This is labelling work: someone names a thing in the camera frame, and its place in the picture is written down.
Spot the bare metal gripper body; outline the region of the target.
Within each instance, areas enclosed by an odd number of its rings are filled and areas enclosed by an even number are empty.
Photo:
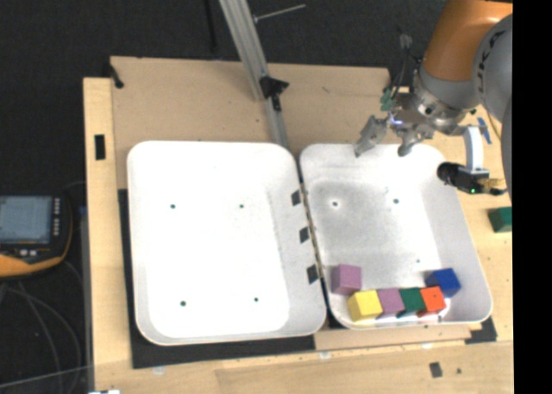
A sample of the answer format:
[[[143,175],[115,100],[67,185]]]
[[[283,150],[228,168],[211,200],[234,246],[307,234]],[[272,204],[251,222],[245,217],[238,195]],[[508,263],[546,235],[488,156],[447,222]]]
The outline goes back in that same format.
[[[387,101],[388,127],[406,139],[431,139],[435,132],[458,134],[466,109],[450,106],[425,89],[392,93]]]

